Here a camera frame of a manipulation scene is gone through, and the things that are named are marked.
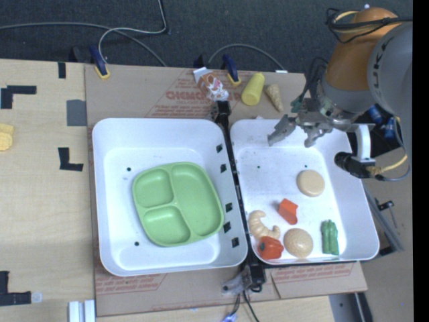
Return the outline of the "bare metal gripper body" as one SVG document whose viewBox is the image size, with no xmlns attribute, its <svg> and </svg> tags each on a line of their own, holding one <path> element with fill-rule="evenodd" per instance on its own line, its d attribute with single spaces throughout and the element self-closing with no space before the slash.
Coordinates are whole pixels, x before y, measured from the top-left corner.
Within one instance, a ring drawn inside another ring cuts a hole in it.
<svg viewBox="0 0 429 322">
<path fill-rule="evenodd" d="M 296 99 L 296 124 L 309 136 L 321 136 L 333 129 L 349 131 L 361 115 L 352 107 L 335 103 L 328 97 L 307 97 Z"/>
</svg>

